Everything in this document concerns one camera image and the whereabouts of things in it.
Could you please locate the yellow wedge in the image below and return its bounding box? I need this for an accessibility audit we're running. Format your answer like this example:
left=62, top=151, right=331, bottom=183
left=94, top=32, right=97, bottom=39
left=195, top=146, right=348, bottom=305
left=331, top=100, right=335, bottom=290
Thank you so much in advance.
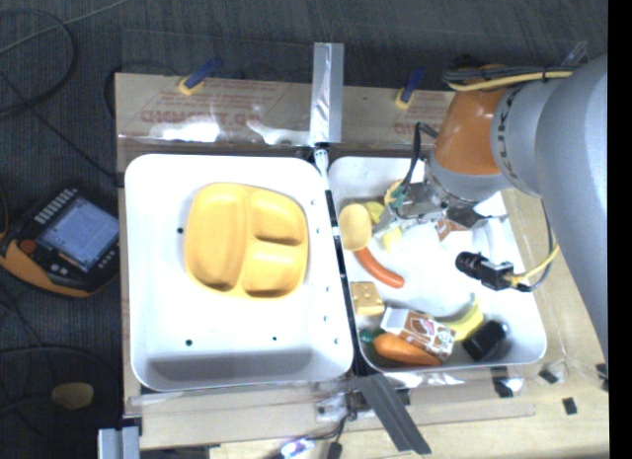
left=381, top=227, right=404, bottom=254

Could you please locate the yellow round lump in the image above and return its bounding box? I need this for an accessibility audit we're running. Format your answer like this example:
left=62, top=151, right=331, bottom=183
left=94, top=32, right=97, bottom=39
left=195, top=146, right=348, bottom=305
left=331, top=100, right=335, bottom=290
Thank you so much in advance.
left=50, top=382, right=96, bottom=410

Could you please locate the yellow banana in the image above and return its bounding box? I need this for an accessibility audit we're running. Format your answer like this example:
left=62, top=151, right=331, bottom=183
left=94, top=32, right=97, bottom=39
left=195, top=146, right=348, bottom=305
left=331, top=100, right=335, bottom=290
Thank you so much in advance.
left=434, top=292, right=486, bottom=343

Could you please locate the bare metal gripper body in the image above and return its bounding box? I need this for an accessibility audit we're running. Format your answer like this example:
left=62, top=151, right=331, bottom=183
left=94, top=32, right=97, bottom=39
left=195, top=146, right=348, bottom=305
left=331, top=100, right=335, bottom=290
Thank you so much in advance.
left=392, top=181, right=484, bottom=227

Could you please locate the orange carrot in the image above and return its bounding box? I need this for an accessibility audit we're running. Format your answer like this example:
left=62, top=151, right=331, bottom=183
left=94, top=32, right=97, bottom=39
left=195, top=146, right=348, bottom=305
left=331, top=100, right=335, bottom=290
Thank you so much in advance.
left=359, top=329, right=442, bottom=368

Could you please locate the black cylinder on white bracket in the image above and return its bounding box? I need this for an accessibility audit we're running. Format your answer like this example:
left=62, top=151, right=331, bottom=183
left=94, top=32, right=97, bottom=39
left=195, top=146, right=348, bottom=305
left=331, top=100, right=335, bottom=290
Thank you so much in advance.
left=454, top=199, right=517, bottom=293

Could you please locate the brown cardboard board red print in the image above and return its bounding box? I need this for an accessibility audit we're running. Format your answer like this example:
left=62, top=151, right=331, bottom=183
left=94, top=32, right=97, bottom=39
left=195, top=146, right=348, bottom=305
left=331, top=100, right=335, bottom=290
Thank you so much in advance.
left=114, top=71, right=609, bottom=451

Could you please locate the brown and white packet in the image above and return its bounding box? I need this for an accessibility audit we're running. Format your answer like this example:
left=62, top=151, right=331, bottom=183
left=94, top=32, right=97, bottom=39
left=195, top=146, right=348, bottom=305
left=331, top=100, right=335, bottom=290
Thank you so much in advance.
left=434, top=217, right=471, bottom=242

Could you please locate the white plastic tray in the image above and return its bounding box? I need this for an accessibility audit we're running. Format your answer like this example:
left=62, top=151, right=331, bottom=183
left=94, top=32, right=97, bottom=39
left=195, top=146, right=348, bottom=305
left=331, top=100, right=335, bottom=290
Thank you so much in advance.
left=122, top=153, right=356, bottom=393
left=326, top=155, right=548, bottom=375

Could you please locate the orange sausage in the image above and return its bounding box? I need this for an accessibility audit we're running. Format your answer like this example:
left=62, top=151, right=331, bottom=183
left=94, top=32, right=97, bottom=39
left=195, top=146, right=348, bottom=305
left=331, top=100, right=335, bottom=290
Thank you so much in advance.
left=355, top=246, right=406, bottom=290

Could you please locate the yellow divided plate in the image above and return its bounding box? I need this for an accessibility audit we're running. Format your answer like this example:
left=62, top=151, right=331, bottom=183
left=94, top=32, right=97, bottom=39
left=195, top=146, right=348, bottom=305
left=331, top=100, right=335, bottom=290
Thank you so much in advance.
left=183, top=182, right=311, bottom=300

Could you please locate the yellow cheese cracker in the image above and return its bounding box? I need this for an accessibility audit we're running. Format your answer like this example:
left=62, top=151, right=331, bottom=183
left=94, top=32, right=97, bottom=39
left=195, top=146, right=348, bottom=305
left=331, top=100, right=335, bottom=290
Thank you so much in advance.
left=349, top=280, right=386, bottom=318

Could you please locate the brown and white carton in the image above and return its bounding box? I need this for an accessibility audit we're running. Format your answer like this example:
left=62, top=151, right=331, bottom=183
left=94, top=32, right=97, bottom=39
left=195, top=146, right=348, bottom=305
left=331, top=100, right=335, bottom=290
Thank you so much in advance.
left=379, top=306, right=457, bottom=362

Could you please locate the black can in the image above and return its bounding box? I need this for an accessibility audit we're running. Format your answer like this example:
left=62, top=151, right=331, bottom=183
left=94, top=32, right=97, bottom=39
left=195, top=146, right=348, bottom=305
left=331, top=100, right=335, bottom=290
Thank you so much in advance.
left=462, top=319, right=511, bottom=363

